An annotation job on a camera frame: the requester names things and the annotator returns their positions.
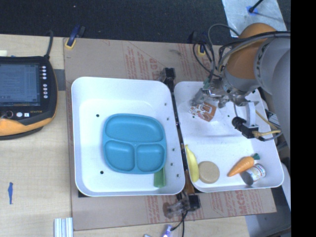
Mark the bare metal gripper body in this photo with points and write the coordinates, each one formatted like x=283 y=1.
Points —
x=217 y=90

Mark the tan round biscuit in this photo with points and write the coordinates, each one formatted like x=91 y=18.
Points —
x=209 y=172

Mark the thin black and white rod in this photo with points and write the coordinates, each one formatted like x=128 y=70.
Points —
x=178 y=122

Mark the orange and white carton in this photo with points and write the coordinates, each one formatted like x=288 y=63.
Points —
x=206 y=112

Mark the white plastic tray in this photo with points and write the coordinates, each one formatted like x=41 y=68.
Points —
x=89 y=132
x=222 y=142

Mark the small white printed can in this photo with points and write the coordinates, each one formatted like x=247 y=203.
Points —
x=255 y=172

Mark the brown cardboard board, red print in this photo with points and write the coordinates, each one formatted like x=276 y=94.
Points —
x=111 y=58

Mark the black cylinder on white bracket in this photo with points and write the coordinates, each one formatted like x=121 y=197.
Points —
x=247 y=128

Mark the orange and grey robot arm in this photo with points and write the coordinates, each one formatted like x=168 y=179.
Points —
x=269 y=65

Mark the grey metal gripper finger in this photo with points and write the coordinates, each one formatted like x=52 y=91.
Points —
x=222 y=102
x=198 y=98

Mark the blue divided plate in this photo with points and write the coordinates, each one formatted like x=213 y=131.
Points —
x=134 y=142

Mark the orange carrot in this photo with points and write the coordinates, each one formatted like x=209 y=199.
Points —
x=240 y=166

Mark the yellow banana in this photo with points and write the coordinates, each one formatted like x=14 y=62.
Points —
x=192 y=164

